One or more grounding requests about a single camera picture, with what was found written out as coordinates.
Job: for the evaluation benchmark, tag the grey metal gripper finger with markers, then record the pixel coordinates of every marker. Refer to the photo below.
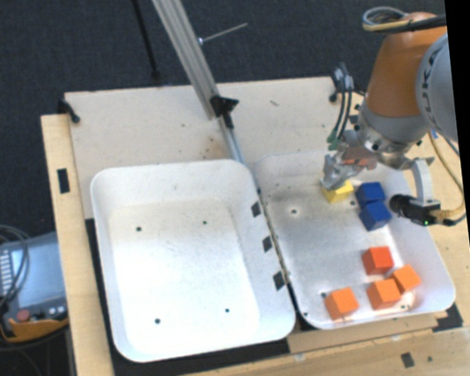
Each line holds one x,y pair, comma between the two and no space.
347,172
329,175

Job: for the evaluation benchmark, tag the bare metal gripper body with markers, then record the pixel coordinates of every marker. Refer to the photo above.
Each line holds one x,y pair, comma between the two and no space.
375,153

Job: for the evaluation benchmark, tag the yellow cube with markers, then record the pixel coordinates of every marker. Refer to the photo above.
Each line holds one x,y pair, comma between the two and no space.
341,193

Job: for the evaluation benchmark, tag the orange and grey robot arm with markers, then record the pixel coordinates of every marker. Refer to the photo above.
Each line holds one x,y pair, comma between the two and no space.
399,82

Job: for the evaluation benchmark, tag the blue cube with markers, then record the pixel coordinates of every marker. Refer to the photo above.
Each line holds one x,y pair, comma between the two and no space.
370,193
375,215

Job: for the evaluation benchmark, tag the white plastic tray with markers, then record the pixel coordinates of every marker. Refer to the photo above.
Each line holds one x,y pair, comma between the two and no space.
184,263
329,252

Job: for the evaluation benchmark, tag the thin black and white rod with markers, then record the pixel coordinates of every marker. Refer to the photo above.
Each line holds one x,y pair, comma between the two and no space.
275,241

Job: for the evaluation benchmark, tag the orange cube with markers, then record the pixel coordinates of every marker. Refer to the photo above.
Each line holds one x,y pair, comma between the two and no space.
377,260
383,293
407,277
341,303

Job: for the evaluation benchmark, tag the pale wood board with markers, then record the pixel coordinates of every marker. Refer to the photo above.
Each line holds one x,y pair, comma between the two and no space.
149,125

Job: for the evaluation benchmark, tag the black cylinder on white bracket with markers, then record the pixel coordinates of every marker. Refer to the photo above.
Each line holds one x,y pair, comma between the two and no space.
416,205

